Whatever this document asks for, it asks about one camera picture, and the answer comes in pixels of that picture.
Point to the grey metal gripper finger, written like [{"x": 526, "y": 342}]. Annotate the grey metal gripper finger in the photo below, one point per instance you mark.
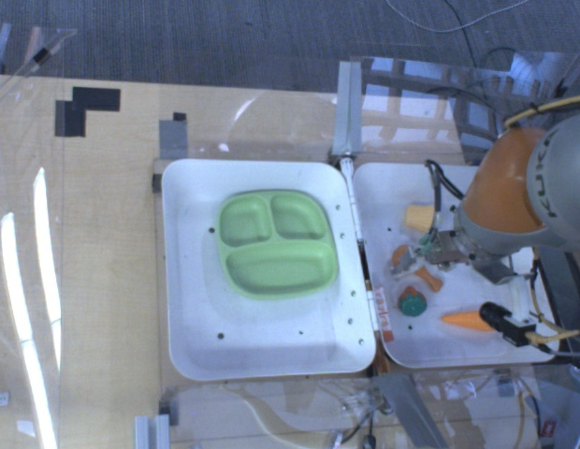
[
  {"x": 415, "y": 256},
  {"x": 402, "y": 268}
]

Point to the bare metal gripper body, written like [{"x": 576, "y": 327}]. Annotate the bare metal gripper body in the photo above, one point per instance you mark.
[{"x": 448, "y": 248}]

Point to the orange toy drumstick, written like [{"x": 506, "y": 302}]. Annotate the orange toy drumstick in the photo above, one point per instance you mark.
[{"x": 430, "y": 278}]

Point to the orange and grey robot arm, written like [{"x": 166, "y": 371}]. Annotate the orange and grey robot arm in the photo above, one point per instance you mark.
[{"x": 514, "y": 190}]

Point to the green and orange toy vegetable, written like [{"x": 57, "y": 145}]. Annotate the green and orange toy vegetable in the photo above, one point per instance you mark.
[{"x": 412, "y": 303}]

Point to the brown cardboard board red print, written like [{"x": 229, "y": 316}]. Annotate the brown cardboard board red print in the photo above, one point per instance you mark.
[{"x": 382, "y": 316}]

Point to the orange carrot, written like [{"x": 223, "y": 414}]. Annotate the orange carrot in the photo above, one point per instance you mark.
[{"x": 465, "y": 321}]

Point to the thin black and white rod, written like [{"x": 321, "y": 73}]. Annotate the thin black and white rod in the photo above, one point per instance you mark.
[{"x": 354, "y": 204}]

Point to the white plastic tray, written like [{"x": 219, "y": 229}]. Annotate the white plastic tray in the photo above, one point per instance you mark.
[
  {"x": 458, "y": 349},
  {"x": 266, "y": 335}
]

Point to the green divided plate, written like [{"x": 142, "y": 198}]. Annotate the green divided plate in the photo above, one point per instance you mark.
[{"x": 276, "y": 262}]

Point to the black cylinder on white bracket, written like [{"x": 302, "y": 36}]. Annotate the black cylinder on white bracket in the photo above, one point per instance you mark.
[{"x": 505, "y": 321}]

